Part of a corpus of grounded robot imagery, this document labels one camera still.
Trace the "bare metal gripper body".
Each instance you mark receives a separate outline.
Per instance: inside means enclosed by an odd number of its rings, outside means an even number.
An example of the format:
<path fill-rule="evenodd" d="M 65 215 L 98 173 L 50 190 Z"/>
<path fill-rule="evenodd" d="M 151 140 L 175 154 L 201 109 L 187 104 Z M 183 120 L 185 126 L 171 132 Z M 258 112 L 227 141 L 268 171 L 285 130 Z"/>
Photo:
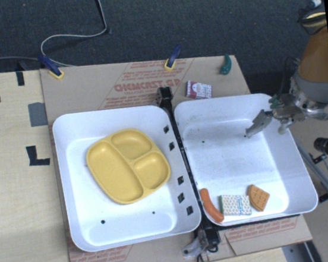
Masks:
<path fill-rule="evenodd" d="M 298 95 L 280 94 L 280 96 L 275 95 L 270 99 L 273 117 L 283 123 L 300 122 L 306 118 L 327 121 L 326 106 L 325 103 L 310 99 L 304 93 L 298 93 Z"/>

